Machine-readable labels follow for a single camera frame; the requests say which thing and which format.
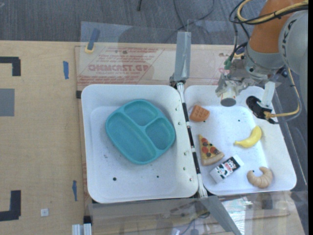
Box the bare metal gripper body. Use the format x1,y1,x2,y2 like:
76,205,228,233
219,57,268,89

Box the small white and orange can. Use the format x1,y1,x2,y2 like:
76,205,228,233
220,87,237,107

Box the orange toy waffle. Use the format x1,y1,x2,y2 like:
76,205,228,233
189,104,210,122

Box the white plastic tray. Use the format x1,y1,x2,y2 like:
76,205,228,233
80,84,199,204
183,85,297,196

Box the thin black and white rod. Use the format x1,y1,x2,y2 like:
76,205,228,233
176,82,208,198

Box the yellow banana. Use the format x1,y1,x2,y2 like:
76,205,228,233
234,125,263,148

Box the toy pizza slice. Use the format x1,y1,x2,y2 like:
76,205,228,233
198,134,225,166

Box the brown cardboard board red print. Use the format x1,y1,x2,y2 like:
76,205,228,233
74,42,294,220

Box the white cow print carton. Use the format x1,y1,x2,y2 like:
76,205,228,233
209,155,245,184

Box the tan toy croissant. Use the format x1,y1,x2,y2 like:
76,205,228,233
246,166,273,189

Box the teal divided plate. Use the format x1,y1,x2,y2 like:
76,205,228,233
105,98,177,165

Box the black cylinder on white bracket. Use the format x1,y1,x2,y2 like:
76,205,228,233
246,81,276,120

